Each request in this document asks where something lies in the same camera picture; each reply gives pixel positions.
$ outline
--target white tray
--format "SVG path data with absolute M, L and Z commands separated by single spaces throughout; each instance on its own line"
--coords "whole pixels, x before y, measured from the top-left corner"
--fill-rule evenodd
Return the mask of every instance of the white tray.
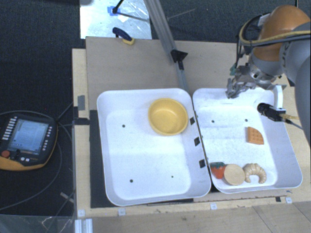
M 148 108 L 159 98 L 182 103 L 187 128 L 161 136 L 148 121 Z M 209 192 L 192 100 L 182 89 L 106 91 L 97 99 L 106 194 L 118 206 L 188 199 Z
M 238 164 L 258 163 L 267 173 L 267 181 L 233 186 L 211 175 L 215 187 L 223 193 L 238 193 L 266 189 L 293 188 L 302 182 L 302 174 L 283 122 L 274 122 L 257 112 L 261 102 L 274 104 L 271 91 L 261 88 L 228 99 L 225 89 L 198 89 L 193 104 L 198 116 L 208 162 Z M 264 145 L 246 142 L 246 129 L 259 130 Z

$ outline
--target red emergency stop button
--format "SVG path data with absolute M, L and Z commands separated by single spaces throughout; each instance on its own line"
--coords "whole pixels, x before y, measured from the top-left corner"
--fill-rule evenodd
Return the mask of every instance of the red emergency stop button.
M 1 156 L 2 156 L 3 158 L 9 158 L 9 157 L 10 157 L 10 151 L 8 151 L 8 150 L 2 151 L 2 152 L 1 152 Z

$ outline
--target yellow bowl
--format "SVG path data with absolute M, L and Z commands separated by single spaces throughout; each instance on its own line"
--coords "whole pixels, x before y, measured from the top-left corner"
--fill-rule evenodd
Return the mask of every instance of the yellow bowl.
M 188 124 L 185 107 L 173 99 L 158 99 L 148 110 L 148 119 L 155 132 L 161 135 L 176 135 Z

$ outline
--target wooden table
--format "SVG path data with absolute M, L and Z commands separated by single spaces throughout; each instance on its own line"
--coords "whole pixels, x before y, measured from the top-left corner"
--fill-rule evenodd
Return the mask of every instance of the wooden table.
M 225 88 L 235 61 L 235 44 L 177 41 L 188 52 L 184 60 L 190 95 L 202 87 Z M 85 49 L 73 49 L 74 106 L 89 118 L 98 95 L 106 90 L 178 87 L 176 70 L 158 40 L 136 40 L 132 46 L 117 38 L 88 37 Z M 279 83 L 288 83 L 286 78 Z M 294 89 L 284 90 L 284 108 L 297 115 Z M 295 189 L 239 194 L 210 193 L 193 203 L 90 207 L 89 126 L 74 126 L 74 164 L 77 218 L 93 218 L 94 232 L 307 232 L 311 228 L 310 147 L 301 130 L 287 125 L 302 184 Z

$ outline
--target dark carpet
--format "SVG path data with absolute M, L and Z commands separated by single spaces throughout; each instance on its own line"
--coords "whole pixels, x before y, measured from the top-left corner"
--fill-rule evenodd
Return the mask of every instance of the dark carpet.
M 295 0 L 160 1 L 167 17 L 195 9 L 169 20 L 175 40 L 235 42 L 238 27 L 248 19 Z M 299 7 L 310 16 L 311 0 L 299 0 Z M 71 49 L 85 47 L 79 20 L 79 0 L 0 0 L 0 113 L 30 110 L 58 117 L 72 103 Z M 60 122 L 72 120 L 70 108 Z M 42 169 L 0 170 L 0 214 L 72 214 L 71 203 L 59 211 L 66 201 L 60 193 L 73 192 L 72 145 L 63 129 L 58 142 L 61 149 Z M 55 182 L 35 198 L 2 209 L 45 188 L 57 173 L 60 151 Z

